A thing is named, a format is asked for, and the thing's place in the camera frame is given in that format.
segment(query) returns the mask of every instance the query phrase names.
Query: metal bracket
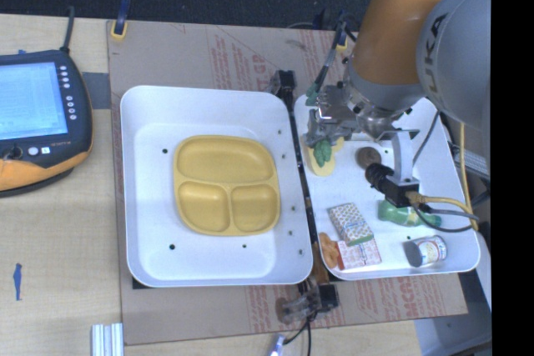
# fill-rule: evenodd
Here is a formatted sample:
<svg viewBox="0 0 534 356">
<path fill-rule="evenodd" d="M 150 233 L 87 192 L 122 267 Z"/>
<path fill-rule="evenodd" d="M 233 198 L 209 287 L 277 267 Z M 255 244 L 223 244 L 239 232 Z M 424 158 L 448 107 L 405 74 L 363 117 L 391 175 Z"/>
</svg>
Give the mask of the metal bracket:
<svg viewBox="0 0 534 356">
<path fill-rule="evenodd" d="M 451 149 L 452 157 L 454 158 L 454 163 L 457 168 L 460 167 L 460 147 L 449 143 L 449 148 Z M 487 162 L 480 155 L 469 150 L 464 150 L 464 160 L 466 163 L 466 171 L 468 173 L 474 173 L 478 177 L 490 181 L 490 174 L 487 170 Z"/>
<path fill-rule="evenodd" d="M 91 356 L 123 356 L 123 325 L 96 324 L 91 327 Z"/>
</svg>

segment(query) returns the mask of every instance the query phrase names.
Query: metal can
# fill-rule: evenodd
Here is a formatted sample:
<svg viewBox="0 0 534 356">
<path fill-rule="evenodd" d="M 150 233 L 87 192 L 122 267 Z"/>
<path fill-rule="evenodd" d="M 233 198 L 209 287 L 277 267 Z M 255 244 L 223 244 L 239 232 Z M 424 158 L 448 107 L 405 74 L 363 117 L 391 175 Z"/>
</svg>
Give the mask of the metal can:
<svg viewBox="0 0 534 356">
<path fill-rule="evenodd" d="M 429 236 L 405 242 L 408 263 L 413 267 L 433 264 L 447 257 L 447 246 L 441 236 Z"/>
</svg>

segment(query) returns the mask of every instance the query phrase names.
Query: yellow divided plate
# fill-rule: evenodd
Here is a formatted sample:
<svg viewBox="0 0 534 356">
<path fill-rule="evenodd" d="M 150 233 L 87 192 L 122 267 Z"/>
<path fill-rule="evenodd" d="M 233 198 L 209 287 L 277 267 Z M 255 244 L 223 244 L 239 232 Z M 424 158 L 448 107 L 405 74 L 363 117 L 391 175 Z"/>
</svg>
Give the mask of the yellow divided plate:
<svg viewBox="0 0 534 356">
<path fill-rule="evenodd" d="M 199 135 L 174 152 L 174 196 L 194 231 L 245 236 L 271 230 L 280 189 L 269 151 L 253 139 Z"/>
</svg>

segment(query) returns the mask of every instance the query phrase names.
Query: snack package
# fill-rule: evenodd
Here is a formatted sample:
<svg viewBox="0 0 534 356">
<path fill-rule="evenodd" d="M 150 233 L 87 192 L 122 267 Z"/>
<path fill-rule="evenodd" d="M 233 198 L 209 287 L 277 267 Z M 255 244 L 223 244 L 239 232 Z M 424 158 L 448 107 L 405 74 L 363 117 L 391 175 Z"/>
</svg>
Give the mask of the snack package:
<svg viewBox="0 0 534 356">
<path fill-rule="evenodd" d="M 382 262 L 374 239 L 354 246 L 347 246 L 345 241 L 340 240 L 336 242 L 336 247 L 339 252 L 337 265 L 340 270 L 371 266 Z"/>
<path fill-rule="evenodd" d="M 328 214 L 347 246 L 368 242 L 375 236 L 354 203 L 330 208 Z"/>
</svg>

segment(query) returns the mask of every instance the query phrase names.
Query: small white tray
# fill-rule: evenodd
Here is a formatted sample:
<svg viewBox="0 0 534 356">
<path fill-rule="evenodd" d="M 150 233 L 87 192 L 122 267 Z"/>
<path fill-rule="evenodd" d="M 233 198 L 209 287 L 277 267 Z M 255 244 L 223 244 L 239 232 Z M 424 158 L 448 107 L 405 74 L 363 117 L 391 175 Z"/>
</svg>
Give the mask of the small white tray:
<svg viewBox="0 0 534 356">
<path fill-rule="evenodd" d="M 290 284 L 313 256 L 289 115 L 269 93 L 138 86 L 121 99 L 128 267 L 149 287 Z M 173 155 L 195 135 L 252 138 L 271 153 L 280 219 L 251 236 L 196 233 L 179 218 Z"/>
<path fill-rule="evenodd" d="M 309 110 L 312 108 L 305 105 L 305 100 L 306 98 L 302 96 L 295 103 L 295 120 L 300 136 L 308 132 Z M 410 115 L 403 115 L 395 123 L 397 128 L 420 130 L 412 140 L 414 153 L 430 129 L 435 113 L 434 105 L 423 98 L 413 107 Z M 301 150 L 305 149 L 302 138 L 300 146 Z M 332 274 L 344 280 L 358 280 L 417 274 L 458 273 L 474 269 L 479 262 L 480 247 L 473 229 L 461 233 L 444 233 L 426 225 L 404 227 L 378 219 L 378 203 L 384 199 L 384 195 L 370 186 L 365 179 L 365 170 L 356 163 L 356 152 L 363 147 L 376 148 L 382 157 L 382 163 L 390 168 L 394 167 L 390 142 L 374 143 L 363 133 L 354 134 L 350 141 L 344 141 L 342 149 L 334 154 L 334 172 L 327 177 L 315 175 L 307 165 L 306 156 L 303 156 L 317 232 L 328 234 L 332 240 L 340 240 L 328 216 L 328 209 L 344 203 L 354 203 L 373 231 L 382 258 L 382 262 L 375 265 L 346 270 L 340 270 L 338 267 L 332 268 L 330 269 Z M 460 179 L 441 123 L 438 122 L 434 128 L 424 151 L 416 162 L 413 175 L 421 182 L 420 193 L 426 196 L 464 201 Z M 431 206 L 460 210 L 449 203 L 433 203 Z M 441 218 L 443 228 L 463 228 L 469 225 L 469 220 L 465 217 L 441 215 Z M 425 267 L 411 267 L 405 256 L 403 243 L 410 239 L 434 234 L 439 234 L 445 239 L 448 249 L 447 258 Z"/>
</svg>

